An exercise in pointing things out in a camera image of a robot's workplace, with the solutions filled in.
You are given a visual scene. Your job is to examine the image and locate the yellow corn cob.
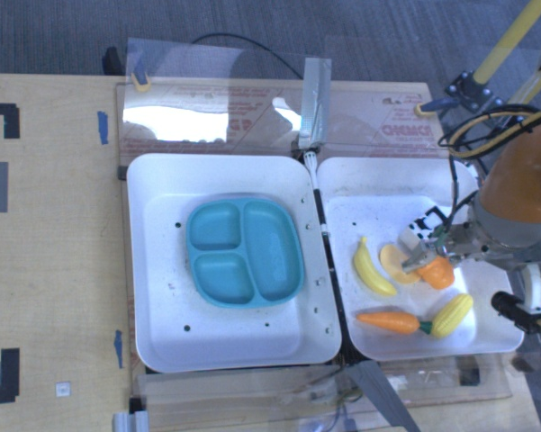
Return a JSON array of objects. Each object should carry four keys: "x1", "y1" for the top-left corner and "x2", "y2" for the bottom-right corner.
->
[{"x1": 430, "y1": 292, "x2": 474, "y2": 338}]

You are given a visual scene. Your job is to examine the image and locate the brown cardboard board red print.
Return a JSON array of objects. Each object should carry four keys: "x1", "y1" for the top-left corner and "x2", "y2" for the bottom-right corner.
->
[{"x1": 115, "y1": 80, "x2": 513, "y2": 416}]

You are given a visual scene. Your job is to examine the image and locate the white plastic tray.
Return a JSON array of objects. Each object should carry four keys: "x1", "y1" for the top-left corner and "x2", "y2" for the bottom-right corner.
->
[
  {"x1": 125, "y1": 153, "x2": 343, "y2": 374},
  {"x1": 317, "y1": 157, "x2": 526, "y2": 363}
]

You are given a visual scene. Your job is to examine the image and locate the orange carrot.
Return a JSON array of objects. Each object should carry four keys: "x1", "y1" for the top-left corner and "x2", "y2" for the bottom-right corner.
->
[{"x1": 356, "y1": 310, "x2": 434, "y2": 336}]

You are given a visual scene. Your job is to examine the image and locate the orange toy pepper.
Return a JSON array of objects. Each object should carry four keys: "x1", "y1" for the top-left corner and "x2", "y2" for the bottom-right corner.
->
[{"x1": 416, "y1": 256, "x2": 455, "y2": 291}]

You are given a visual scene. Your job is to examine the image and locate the yellow banana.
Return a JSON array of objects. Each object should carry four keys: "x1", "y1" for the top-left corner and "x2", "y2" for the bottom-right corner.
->
[{"x1": 352, "y1": 236, "x2": 398, "y2": 298}]

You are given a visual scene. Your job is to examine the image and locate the blue divided plate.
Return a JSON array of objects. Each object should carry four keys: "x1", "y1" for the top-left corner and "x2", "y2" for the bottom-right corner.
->
[{"x1": 185, "y1": 198, "x2": 306, "y2": 309}]

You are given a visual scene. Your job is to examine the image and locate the pale yellow round chip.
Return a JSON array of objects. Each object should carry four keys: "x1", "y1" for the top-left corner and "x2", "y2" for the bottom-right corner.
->
[{"x1": 379, "y1": 244, "x2": 422, "y2": 285}]

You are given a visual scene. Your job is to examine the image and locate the black cylinder on white bracket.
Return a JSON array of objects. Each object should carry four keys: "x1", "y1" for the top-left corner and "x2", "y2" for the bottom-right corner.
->
[{"x1": 491, "y1": 263, "x2": 541, "y2": 336}]

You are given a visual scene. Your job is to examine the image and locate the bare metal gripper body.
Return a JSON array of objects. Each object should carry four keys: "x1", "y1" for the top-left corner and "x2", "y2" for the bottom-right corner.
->
[{"x1": 431, "y1": 221, "x2": 541, "y2": 270}]

